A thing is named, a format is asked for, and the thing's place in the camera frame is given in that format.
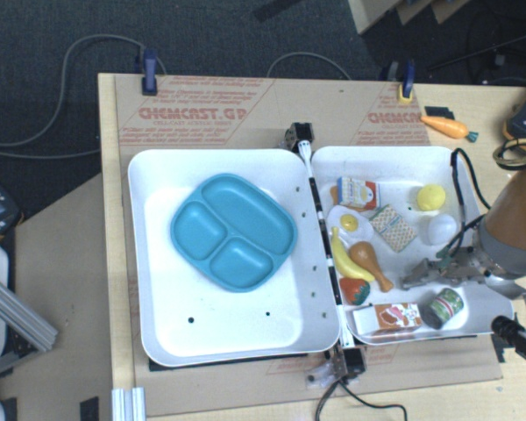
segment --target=wooden table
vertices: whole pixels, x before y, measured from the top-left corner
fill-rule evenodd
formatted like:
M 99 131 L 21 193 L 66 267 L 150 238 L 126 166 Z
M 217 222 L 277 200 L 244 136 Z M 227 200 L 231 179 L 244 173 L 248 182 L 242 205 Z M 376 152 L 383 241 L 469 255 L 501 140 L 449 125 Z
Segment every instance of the wooden table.
M 136 387 L 133 366 L 132 331 L 128 297 L 127 263 L 124 239 L 121 166 L 118 147 L 116 76 L 98 77 L 103 158 L 103 193 L 105 206 L 107 272 L 109 284 L 111 365 L 114 389 Z M 355 89 L 366 89 L 366 82 L 351 82 Z M 429 130 L 432 145 L 467 150 L 475 167 L 480 188 L 488 202 L 493 202 L 511 174 L 499 169 L 492 160 L 493 150 L 503 141 L 501 127 L 511 109 L 526 94 L 525 88 L 452 86 L 416 84 L 420 107 L 451 108 L 456 119 L 467 122 L 471 131 L 480 134 L 474 144 L 455 140 Z M 526 278 L 518 282 L 526 288 Z M 519 320 L 525 325 L 526 310 L 522 301 L 514 301 Z M 526 361 L 512 350 L 505 351 L 501 365 L 503 379 L 434 388 L 420 388 L 367 395 L 370 403 L 400 403 L 406 406 L 409 419 L 518 419 L 526 420 Z M 156 420 L 239 420 L 239 419 L 313 419 L 316 401 L 266 404 L 247 408 L 196 412 L 177 416 L 150 417 Z M 402 419 L 398 410 L 373 410 L 350 397 L 333 397 L 322 419 L 353 420 Z

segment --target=blue plate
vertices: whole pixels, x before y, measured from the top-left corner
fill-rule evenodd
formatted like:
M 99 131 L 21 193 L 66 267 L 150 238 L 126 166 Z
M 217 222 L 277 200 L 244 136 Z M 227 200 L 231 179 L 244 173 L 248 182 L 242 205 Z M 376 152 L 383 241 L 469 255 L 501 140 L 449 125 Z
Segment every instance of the blue plate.
M 175 248 L 225 289 L 258 288 L 279 269 L 297 238 L 292 217 L 246 179 L 212 176 L 177 210 Z

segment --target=can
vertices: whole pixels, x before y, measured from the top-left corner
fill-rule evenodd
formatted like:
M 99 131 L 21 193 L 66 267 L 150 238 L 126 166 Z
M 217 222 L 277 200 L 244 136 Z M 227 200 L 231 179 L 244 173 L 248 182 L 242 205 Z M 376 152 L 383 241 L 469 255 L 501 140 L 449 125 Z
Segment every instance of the can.
M 464 300 L 456 290 L 444 288 L 423 308 L 423 321 L 426 325 L 441 329 L 442 326 L 464 309 Z

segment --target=fried egg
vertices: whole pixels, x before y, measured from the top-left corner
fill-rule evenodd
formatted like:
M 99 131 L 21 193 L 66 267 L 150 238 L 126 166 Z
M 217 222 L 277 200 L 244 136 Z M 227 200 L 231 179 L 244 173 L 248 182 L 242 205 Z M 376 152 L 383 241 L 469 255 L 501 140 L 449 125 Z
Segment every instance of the fried egg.
M 368 221 L 368 218 L 342 205 L 331 208 L 325 223 L 330 235 L 331 228 L 334 226 L 339 228 L 339 238 L 347 248 L 362 240 L 368 241 L 374 235 L 374 228 Z

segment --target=yellow ball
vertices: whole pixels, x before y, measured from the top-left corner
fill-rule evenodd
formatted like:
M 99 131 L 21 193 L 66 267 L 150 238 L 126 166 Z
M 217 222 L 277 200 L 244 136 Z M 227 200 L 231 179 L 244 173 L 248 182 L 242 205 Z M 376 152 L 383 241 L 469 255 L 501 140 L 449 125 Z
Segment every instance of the yellow ball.
M 446 192 L 438 184 L 427 184 L 417 194 L 417 204 L 421 211 L 440 209 L 446 201 Z

